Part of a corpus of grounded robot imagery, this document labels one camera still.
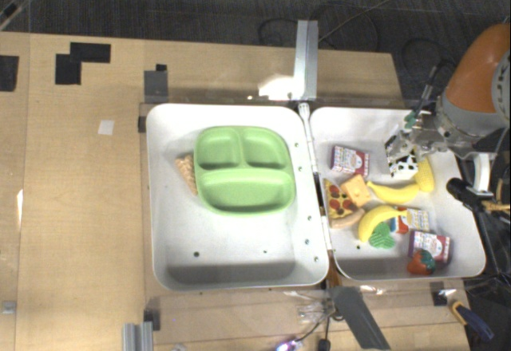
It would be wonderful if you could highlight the red strawberry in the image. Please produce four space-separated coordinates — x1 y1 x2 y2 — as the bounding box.
406 248 438 277

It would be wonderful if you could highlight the white plastic tray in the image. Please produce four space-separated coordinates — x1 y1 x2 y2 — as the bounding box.
145 102 331 292
309 106 488 283

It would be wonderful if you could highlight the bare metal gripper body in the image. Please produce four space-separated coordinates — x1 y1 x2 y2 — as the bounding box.
400 112 475 159

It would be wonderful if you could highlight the white and orange carton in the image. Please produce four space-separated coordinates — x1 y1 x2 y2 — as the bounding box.
389 207 432 235

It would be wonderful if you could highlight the white and maroon carton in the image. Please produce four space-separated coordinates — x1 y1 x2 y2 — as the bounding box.
407 230 453 264
330 144 370 177

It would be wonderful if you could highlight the pizza slice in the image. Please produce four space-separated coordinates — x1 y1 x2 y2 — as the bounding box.
322 177 366 230

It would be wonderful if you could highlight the black cylinder on white bracket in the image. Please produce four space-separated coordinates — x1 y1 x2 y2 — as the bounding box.
446 152 495 211

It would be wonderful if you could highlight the yellow corn cob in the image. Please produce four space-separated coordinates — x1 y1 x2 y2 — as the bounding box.
414 156 436 194

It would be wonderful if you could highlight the yellow banana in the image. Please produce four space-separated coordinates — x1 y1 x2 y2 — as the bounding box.
366 179 421 205
357 203 409 244

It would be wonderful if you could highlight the black and white carton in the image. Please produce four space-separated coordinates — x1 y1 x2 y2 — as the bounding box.
384 137 420 179

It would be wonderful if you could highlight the orange cheese block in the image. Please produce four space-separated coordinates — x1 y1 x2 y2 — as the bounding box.
339 174 373 208

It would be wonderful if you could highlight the tan waffle biscuit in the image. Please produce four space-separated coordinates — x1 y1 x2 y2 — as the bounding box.
174 153 200 197

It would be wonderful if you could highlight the green divided plate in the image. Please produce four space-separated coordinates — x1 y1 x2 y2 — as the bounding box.
193 124 297 217

